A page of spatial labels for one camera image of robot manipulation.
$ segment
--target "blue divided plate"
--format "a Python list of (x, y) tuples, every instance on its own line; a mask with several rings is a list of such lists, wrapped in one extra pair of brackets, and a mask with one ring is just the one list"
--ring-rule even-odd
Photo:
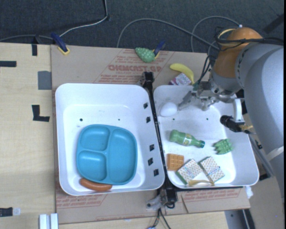
[(137, 142), (131, 132), (111, 125), (89, 125), (79, 136), (76, 166), (90, 181), (123, 185), (137, 169)]

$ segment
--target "cardboard box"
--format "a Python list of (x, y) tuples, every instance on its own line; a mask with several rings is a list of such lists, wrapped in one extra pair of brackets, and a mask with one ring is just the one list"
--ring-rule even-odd
[[(59, 223), (155, 216), (156, 211), (146, 208), (146, 201), (156, 196), (154, 190), (77, 197), (63, 192), (58, 179), (55, 91), (64, 83), (136, 84), (145, 71), (154, 73), (153, 87), (156, 88), (159, 85), (167, 85), (180, 73), (169, 68), (170, 64), (176, 62), (191, 68), (194, 71), (194, 79), (197, 80), (206, 55), (163, 51), (156, 61), (143, 63), (133, 49), (68, 47), (70, 53), (63, 55), (56, 45), (51, 46), (56, 210), (59, 214)], [(242, 187), (197, 189), (178, 192), (175, 207), (166, 208), (165, 214), (175, 215), (249, 207), (246, 191)]]

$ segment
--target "toy bottle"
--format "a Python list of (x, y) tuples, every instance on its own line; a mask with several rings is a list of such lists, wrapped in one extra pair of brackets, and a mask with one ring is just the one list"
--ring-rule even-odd
[(177, 130), (171, 131), (170, 141), (179, 143), (184, 146), (204, 147), (204, 144), (205, 144), (204, 141), (199, 141), (192, 135), (188, 133), (184, 133), (184, 132), (179, 132)]

